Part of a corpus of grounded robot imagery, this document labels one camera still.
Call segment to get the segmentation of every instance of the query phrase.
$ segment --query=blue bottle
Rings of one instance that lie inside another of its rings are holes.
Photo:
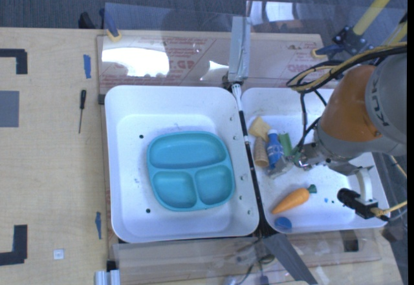
[[[267,135],[269,137],[269,143],[266,152],[269,158],[269,167],[274,169],[276,163],[283,155],[283,147],[278,140],[278,132],[276,130],[269,130]]]

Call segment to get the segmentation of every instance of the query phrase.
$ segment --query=wooden board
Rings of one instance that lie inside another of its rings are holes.
[[[0,90],[19,91],[19,127],[0,127],[0,252],[28,226],[24,264],[0,266],[2,284],[91,284],[105,269],[104,163],[96,67],[99,30],[1,28],[1,48],[23,48],[28,74],[0,58]],[[83,55],[91,57],[91,79]],[[80,120],[80,91],[87,89]],[[101,213],[102,239],[96,212]],[[54,260],[54,250],[65,257]]]

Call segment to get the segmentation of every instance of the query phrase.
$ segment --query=orange carrot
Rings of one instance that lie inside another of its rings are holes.
[[[304,204],[310,197],[310,193],[316,193],[316,186],[311,185],[307,189],[301,187],[291,193],[289,193],[273,210],[272,214],[281,213],[288,209],[300,206]]]

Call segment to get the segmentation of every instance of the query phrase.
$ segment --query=screwdriver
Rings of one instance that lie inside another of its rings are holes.
[[[86,100],[86,90],[82,90],[80,92],[80,119],[79,119],[79,133],[80,133],[80,127],[82,125],[82,112],[85,108],[85,100]]]

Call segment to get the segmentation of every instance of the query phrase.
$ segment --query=blue plate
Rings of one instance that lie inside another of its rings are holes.
[[[149,179],[165,208],[193,211],[219,206],[234,193],[234,173],[223,141],[210,132],[155,138],[147,149]]]

